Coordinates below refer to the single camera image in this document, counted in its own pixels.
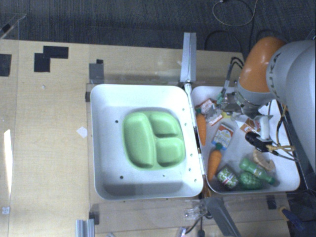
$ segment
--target wooden surface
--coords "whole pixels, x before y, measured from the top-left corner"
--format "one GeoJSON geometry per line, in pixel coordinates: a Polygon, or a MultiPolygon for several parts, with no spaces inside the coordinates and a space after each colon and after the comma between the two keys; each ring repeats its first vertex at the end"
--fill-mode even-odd
{"type": "MultiPolygon", "coordinates": [[[[87,128],[84,96],[89,82],[89,63],[103,59],[108,82],[164,84],[168,78],[177,82],[182,51],[2,40],[0,53],[12,54],[11,69],[16,71],[16,75],[12,72],[10,77],[0,78],[3,85],[1,102],[7,103],[0,105],[0,111],[8,113],[6,119],[8,124],[12,120],[14,135],[11,202],[7,197],[0,197],[2,206],[10,206],[11,212],[0,218],[0,235],[75,236],[76,220],[86,220],[89,212],[88,143],[87,138],[76,132],[80,127],[87,128]],[[51,59],[50,73],[34,73],[34,53],[42,53],[44,45],[68,46],[69,58],[51,59]],[[15,91],[15,99],[6,95],[15,91]]],[[[241,58],[241,54],[236,53],[198,51],[199,83],[222,85],[233,55],[241,58]]],[[[232,78],[237,79],[238,74],[238,69],[234,69],[232,78]]],[[[3,159],[0,160],[0,170],[4,173],[3,159]]],[[[120,214],[115,208],[110,210],[113,216],[120,214]]],[[[237,227],[247,233],[245,236],[272,236],[271,229],[279,233],[277,236],[289,236],[286,223],[278,220],[276,211],[272,212],[271,221],[260,223],[260,215],[266,219],[269,212],[259,207],[254,212],[256,223],[250,224],[243,222],[245,215],[238,208],[234,207],[233,211],[236,212],[234,219],[241,219],[237,227]]],[[[133,225],[137,218],[133,218],[136,214],[131,215],[128,223],[133,225]]],[[[115,229],[124,229],[124,222],[113,222],[115,229]]],[[[206,225],[206,236],[221,236],[214,223],[206,225]]],[[[175,236],[176,230],[128,231],[116,232],[115,235],[175,236]]]]}

